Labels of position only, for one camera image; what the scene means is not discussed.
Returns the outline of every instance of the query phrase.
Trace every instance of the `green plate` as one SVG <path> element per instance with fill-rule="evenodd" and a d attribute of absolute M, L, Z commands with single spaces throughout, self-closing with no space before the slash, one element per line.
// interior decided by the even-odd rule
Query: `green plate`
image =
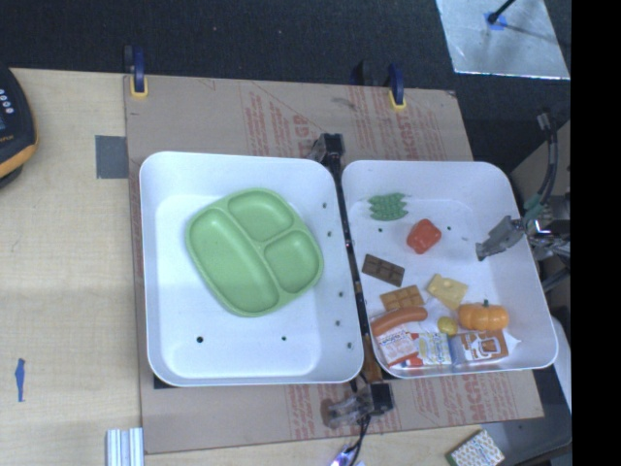
<path fill-rule="evenodd" d="M 185 243 L 215 297 L 240 316 L 262 316 L 299 297 L 323 271 L 321 249 L 277 193 L 251 188 L 192 217 Z"/>

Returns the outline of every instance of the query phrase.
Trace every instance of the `device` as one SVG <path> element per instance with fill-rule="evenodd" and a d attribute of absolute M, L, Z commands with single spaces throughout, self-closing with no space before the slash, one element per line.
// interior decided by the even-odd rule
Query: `device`
<path fill-rule="evenodd" d="M 0 62 L 0 188 L 21 173 L 38 145 L 26 96 L 11 70 Z"/>

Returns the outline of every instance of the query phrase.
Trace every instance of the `gray tape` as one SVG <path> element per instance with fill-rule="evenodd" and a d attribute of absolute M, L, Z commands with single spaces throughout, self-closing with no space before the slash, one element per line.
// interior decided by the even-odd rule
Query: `gray tape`
<path fill-rule="evenodd" d="M 127 178 L 127 139 L 124 136 L 95 135 L 97 179 Z"/>

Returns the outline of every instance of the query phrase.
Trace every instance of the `metal bracket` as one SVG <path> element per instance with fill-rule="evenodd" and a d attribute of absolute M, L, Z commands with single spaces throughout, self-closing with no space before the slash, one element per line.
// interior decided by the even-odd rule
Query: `metal bracket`
<path fill-rule="evenodd" d="M 323 419 L 332 429 L 356 424 L 365 416 L 381 416 L 394 408 L 388 383 L 370 383 L 341 402 L 327 405 Z"/>
<path fill-rule="evenodd" d="M 349 269 L 351 271 L 351 277 L 354 283 L 354 291 L 356 293 L 356 306 L 358 308 L 358 318 L 360 321 L 360 329 L 363 336 L 370 333 L 369 320 L 367 318 L 367 309 L 365 306 L 365 299 L 362 293 L 362 286 L 360 284 L 360 275 L 358 274 L 358 266 L 356 264 L 356 257 L 353 251 L 353 243 L 351 240 L 351 232 L 349 230 L 349 220 L 347 218 L 347 207 L 345 204 L 345 198 L 343 194 L 343 186 L 341 184 L 341 158 L 345 153 L 343 144 L 343 135 L 336 133 L 322 133 L 321 136 L 315 140 L 308 159 L 319 162 L 325 166 L 334 179 L 335 187 L 337 190 L 337 199 L 339 201 L 339 211 L 341 214 L 341 223 L 343 226 L 343 235 L 345 238 L 345 247 L 347 249 L 347 257 L 349 259 Z"/>
<path fill-rule="evenodd" d="M 482 244 L 476 244 L 476 256 L 483 260 L 489 255 L 502 252 L 513 247 L 525 235 L 522 219 L 511 219 L 505 216 L 489 232 L 489 238 Z"/>
<path fill-rule="evenodd" d="M 143 466 L 145 450 L 143 429 L 112 429 L 106 433 L 107 466 Z"/>

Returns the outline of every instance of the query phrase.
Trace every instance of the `black cable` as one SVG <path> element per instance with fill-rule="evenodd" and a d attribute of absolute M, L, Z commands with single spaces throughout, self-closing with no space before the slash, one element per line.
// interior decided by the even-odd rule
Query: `black cable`
<path fill-rule="evenodd" d="M 355 464 L 356 459 L 358 458 L 358 454 L 360 454 L 360 449 L 362 448 L 362 441 L 364 440 L 365 435 L 367 434 L 367 430 L 369 429 L 370 423 L 371 423 L 371 415 L 365 415 L 364 417 L 360 418 L 359 420 L 360 436 L 358 437 L 358 440 L 356 441 L 356 443 L 345 451 L 345 453 L 350 453 L 353 450 L 355 450 L 355 453 L 353 454 L 353 457 L 351 458 L 351 461 L 349 462 L 349 464 Z"/>
<path fill-rule="evenodd" d="M 550 144 L 549 145 L 550 157 L 548 160 L 548 168 L 550 170 L 550 176 L 547 181 L 545 191 L 543 195 L 541 196 L 541 200 L 539 201 L 539 203 L 542 204 L 543 206 L 547 204 L 547 201 L 549 200 L 550 195 L 552 194 L 552 189 L 554 188 L 554 183 L 556 182 L 556 173 L 557 173 L 558 166 L 559 166 L 558 131 L 557 131 L 557 125 L 556 125 L 556 118 L 554 116 L 552 117 L 551 125 L 549 129 L 550 129 L 550 143 L 549 143 Z"/>
<path fill-rule="evenodd" d="M 547 188 L 547 184 L 550 181 L 550 177 L 552 176 L 552 165 L 550 164 L 550 160 L 552 159 L 552 137 L 551 134 L 548 134 L 548 136 L 546 137 L 546 142 L 547 142 L 547 166 L 545 168 L 545 176 L 543 176 L 543 181 L 541 182 L 541 186 L 539 187 L 539 190 L 537 190 L 537 195 L 543 195 L 543 193 L 545 192 L 545 189 Z"/>

